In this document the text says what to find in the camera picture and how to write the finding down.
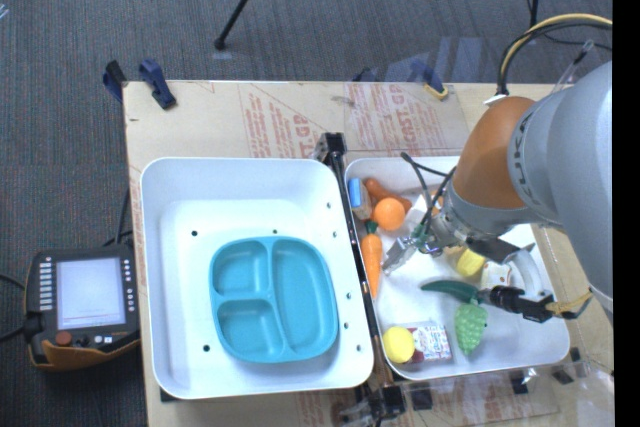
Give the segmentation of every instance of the display screen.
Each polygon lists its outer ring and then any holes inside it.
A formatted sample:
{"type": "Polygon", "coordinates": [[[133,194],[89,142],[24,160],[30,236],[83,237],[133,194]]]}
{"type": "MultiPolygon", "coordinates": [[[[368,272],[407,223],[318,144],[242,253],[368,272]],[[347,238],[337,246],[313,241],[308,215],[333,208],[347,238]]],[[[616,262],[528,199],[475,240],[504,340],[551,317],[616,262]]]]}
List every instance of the display screen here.
{"type": "Polygon", "coordinates": [[[58,329],[126,322],[120,258],[58,262],[58,329]]]}

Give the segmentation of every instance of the gray carpet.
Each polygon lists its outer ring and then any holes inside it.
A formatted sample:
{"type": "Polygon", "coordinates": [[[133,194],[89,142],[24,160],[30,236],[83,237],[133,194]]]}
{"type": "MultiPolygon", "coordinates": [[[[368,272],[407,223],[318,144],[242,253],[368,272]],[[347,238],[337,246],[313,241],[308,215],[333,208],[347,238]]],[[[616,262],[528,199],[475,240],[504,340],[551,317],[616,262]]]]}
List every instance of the gray carpet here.
{"type": "MultiPolygon", "coordinates": [[[[154,58],[167,79],[349,80],[370,68],[406,80],[420,58],[444,82],[497,80],[505,47],[530,26],[527,0],[0,0],[0,273],[24,281],[36,252],[113,236],[127,187],[121,105],[102,85],[154,58]]],[[[612,17],[613,0],[540,0],[537,20],[612,17]]],[[[557,39],[612,46],[592,28],[557,39]]],[[[579,46],[538,38],[510,82],[556,82],[579,46]]],[[[611,59],[590,52],[578,76],[611,59]]],[[[0,281],[0,333],[21,325],[21,291],[0,281]]],[[[146,424],[139,351],[86,371],[33,368],[21,337],[0,344],[0,425],[146,424]]]]}

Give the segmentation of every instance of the blue clamp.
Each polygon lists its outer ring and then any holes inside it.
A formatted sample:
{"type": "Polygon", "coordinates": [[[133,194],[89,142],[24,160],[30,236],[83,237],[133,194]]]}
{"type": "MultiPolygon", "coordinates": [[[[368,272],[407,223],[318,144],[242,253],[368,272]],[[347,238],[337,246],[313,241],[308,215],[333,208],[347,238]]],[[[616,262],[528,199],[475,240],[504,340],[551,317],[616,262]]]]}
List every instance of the blue clamp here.
{"type": "Polygon", "coordinates": [[[153,86],[154,91],[151,94],[160,107],[167,109],[176,103],[175,97],[169,91],[167,81],[164,80],[162,68],[157,62],[153,59],[145,59],[140,64],[139,70],[142,80],[153,86]]]}
{"type": "Polygon", "coordinates": [[[442,84],[442,81],[435,70],[419,59],[414,59],[411,62],[411,76],[407,82],[413,82],[416,76],[420,76],[422,78],[425,82],[424,89],[429,91],[429,93],[435,96],[438,100],[444,100],[449,94],[449,91],[446,86],[442,84]]]}
{"type": "Polygon", "coordinates": [[[106,71],[102,74],[102,83],[120,103],[122,103],[122,84],[126,81],[118,61],[111,61],[107,64],[106,71]]]}

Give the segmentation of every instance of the toy orange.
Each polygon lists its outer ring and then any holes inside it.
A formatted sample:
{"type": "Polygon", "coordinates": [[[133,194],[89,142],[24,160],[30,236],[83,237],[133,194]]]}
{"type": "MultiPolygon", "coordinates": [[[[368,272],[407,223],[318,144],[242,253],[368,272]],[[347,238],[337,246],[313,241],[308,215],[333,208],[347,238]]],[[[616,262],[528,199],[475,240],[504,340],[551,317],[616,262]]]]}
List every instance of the toy orange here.
{"type": "Polygon", "coordinates": [[[371,220],[378,223],[383,230],[393,231],[402,226],[405,212],[402,203],[396,198],[384,198],[376,203],[371,220]]]}

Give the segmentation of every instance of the light blue divided plate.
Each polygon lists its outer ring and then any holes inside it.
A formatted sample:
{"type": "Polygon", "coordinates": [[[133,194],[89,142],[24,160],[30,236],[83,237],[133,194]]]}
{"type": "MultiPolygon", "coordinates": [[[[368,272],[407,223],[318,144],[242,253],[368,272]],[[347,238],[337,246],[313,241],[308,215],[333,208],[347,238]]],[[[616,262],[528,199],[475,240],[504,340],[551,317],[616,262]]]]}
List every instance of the light blue divided plate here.
{"type": "Polygon", "coordinates": [[[313,358],[338,334],[331,274],[304,240],[273,236],[225,244],[211,260],[209,292],[220,342],[241,360],[313,358]]]}

